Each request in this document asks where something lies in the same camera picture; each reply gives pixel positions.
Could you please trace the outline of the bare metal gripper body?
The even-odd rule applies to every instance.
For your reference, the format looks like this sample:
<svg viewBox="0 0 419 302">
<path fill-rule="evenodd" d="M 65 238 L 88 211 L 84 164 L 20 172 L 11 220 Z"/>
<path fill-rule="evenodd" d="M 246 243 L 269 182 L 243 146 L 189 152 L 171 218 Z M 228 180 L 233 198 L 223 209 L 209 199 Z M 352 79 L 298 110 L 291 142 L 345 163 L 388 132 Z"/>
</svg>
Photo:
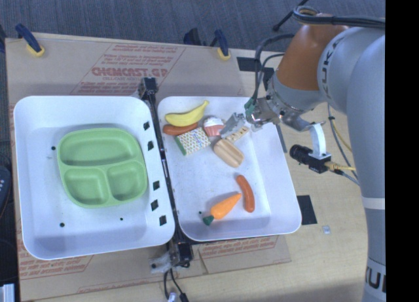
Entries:
<svg viewBox="0 0 419 302">
<path fill-rule="evenodd" d="M 246 121 L 255 129 L 268 123 L 294 128 L 295 110 L 277 97 L 250 98 L 246 102 Z"/>
</svg>

